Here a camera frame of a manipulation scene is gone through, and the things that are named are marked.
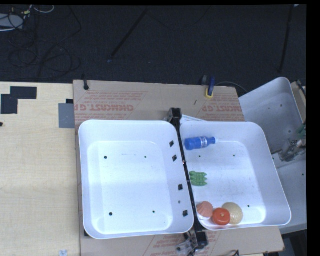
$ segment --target black bracket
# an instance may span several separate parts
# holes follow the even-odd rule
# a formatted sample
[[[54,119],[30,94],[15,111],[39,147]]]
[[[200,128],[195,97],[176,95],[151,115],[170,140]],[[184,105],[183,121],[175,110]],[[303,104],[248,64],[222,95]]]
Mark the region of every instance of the black bracket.
[[[189,171],[188,171],[188,167],[187,167],[184,146],[182,143],[181,133],[180,133],[180,120],[181,120],[181,118],[182,118],[182,112],[181,112],[180,108],[170,108],[170,110],[167,114],[167,121],[175,127],[176,133],[178,135],[180,151],[181,151],[181,156],[182,156],[182,162],[183,162],[186,181],[188,184],[191,205],[192,205],[192,210],[193,210],[193,215],[194,215],[193,228],[194,228],[195,237],[196,237],[196,241],[197,241],[197,249],[203,249],[204,247],[206,247],[208,245],[208,238],[207,238],[207,234],[203,231],[203,226],[201,225],[201,223],[197,217],[198,216],[197,215],[197,207],[196,207],[196,203],[195,203],[194,194],[192,191],[192,185],[191,185],[191,180],[190,180]]]

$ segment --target toy tomato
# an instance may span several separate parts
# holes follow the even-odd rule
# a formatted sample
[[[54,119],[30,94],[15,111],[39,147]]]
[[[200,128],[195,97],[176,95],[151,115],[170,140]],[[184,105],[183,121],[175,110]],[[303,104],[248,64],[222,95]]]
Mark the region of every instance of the toy tomato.
[[[213,211],[211,220],[214,224],[219,226],[225,226],[230,223],[231,215],[227,209],[224,208],[216,208]]]

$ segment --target white tray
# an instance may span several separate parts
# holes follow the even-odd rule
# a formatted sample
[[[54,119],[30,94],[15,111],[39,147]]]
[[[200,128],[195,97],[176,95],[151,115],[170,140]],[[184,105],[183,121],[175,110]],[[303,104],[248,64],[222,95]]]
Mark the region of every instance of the white tray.
[[[265,134],[253,122],[188,121],[180,128],[186,138],[215,137],[216,144],[186,150],[188,171],[207,173],[207,185],[192,186],[196,204],[208,201],[214,208],[226,202],[243,211],[239,225],[219,226],[200,220],[208,230],[282,226],[291,220],[291,210],[279,179]]]
[[[194,214],[175,127],[89,120],[79,128],[83,224],[95,239],[185,233]]]

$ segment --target cardboard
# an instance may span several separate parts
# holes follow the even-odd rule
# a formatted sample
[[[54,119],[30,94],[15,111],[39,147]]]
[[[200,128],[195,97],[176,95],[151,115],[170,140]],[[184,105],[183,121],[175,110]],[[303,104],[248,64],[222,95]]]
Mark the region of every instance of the cardboard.
[[[82,216],[79,126],[86,120],[164,120],[170,108],[205,121],[240,121],[245,118],[234,87],[215,86],[213,97],[206,97],[206,86],[151,84],[114,81],[73,81],[75,138],[77,153],[80,246],[82,256],[160,256],[178,255],[176,245],[183,234],[148,235],[97,240],[85,236]],[[209,245],[195,255],[241,255],[284,250],[276,226],[206,231]]]

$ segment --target dark background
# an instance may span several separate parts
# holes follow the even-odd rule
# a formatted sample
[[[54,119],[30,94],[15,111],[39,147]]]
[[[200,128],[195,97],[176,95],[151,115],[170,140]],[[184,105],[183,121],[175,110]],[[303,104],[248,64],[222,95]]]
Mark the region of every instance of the dark background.
[[[0,5],[0,14],[29,5]],[[23,29],[0,32],[2,82],[87,80],[200,85],[232,82],[239,96],[277,77],[306,83],[307,5],[33,5]]]

